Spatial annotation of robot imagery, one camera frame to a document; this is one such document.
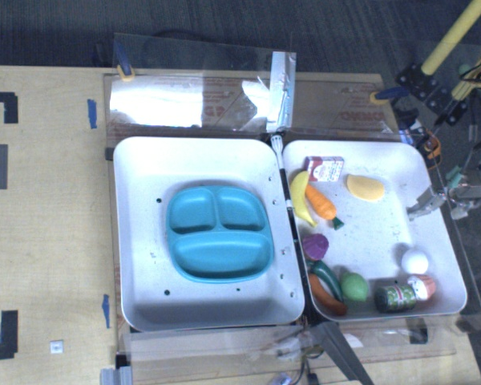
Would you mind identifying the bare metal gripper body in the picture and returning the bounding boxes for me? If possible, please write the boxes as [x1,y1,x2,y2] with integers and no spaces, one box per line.
[443,182,481,213]

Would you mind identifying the white plastic tray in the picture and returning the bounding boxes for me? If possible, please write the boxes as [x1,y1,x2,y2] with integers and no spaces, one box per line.
[281,139,469,322]
[111,136,306,333]

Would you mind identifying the white ball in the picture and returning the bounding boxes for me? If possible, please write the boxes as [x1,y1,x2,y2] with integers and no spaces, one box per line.
[400,249,430,275]

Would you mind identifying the yellow half-round biscuit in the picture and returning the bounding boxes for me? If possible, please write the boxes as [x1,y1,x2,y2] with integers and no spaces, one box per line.
[346,173,386,203]

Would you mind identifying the white and orange toy food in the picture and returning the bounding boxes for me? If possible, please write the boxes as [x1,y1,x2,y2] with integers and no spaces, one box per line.
[406,274,437,302]

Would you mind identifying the green can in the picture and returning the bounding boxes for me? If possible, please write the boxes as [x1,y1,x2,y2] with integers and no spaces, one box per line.
[374,282,418,314]

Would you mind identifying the orange carrot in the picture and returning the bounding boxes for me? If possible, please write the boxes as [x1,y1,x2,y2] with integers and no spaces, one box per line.
[304,183,345,231]

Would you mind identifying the green lime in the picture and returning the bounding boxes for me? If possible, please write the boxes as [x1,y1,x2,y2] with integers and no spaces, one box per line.
[339,271,370,303]

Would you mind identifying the red and white carton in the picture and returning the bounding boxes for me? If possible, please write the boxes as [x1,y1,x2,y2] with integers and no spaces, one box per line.
[303,155,346,184]

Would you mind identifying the dark green pepper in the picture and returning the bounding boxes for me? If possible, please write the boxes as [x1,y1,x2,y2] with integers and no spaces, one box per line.
[309,259,345,303]

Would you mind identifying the yellow banana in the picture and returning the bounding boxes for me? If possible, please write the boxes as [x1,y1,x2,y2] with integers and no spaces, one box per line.
[289,170,319,229]

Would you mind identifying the yellow padded pole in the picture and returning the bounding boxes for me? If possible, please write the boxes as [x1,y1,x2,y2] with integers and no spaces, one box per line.
[420,0,481,76]

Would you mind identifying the blue divided plate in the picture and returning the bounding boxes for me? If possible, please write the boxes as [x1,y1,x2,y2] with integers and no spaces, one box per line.
[165,185,276,284]

